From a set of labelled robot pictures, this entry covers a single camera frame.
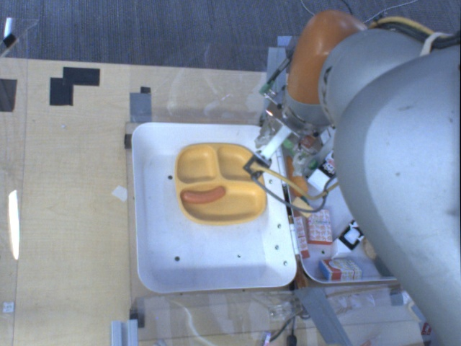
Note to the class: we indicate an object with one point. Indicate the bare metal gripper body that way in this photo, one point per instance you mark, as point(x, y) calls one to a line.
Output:
point(270, 127)

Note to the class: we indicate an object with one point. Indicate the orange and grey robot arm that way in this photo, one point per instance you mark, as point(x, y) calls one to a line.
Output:
point(389, 128)

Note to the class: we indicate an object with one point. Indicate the red and white can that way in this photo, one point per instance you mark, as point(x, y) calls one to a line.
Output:
point(308, 142)

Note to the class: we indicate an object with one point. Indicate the orange carrot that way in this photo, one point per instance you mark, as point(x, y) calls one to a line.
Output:
point(299, 183)

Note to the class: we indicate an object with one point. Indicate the black and white carton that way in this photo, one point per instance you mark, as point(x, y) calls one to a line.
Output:
point(322, 175)
point(349, 237)

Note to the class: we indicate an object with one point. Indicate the yellow wedge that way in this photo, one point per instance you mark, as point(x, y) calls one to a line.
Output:
point(301, 204)

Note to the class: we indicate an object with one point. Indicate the yellow divided plate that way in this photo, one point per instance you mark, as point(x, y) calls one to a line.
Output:
point(237, 207)

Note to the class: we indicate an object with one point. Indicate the orange sausage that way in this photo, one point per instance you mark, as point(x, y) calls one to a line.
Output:
point(203, 195)

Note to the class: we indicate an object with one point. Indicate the thin black and white rod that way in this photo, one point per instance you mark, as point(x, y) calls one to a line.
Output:
point(290, 225)

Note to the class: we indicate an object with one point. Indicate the orange patterned white carton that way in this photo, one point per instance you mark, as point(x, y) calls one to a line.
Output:
point(320, 227)

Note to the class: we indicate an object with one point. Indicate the red and white packet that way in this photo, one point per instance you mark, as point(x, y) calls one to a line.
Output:
point(301, 238)

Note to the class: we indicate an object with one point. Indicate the white plastic tray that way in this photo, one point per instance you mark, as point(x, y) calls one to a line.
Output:
point(317, 265)
point(216, 254)

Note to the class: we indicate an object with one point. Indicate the brown biscuit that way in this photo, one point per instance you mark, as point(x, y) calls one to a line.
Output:
point(369, 249)

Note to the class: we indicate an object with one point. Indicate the blue red white carton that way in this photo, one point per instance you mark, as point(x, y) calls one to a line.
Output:
point(340, 269)

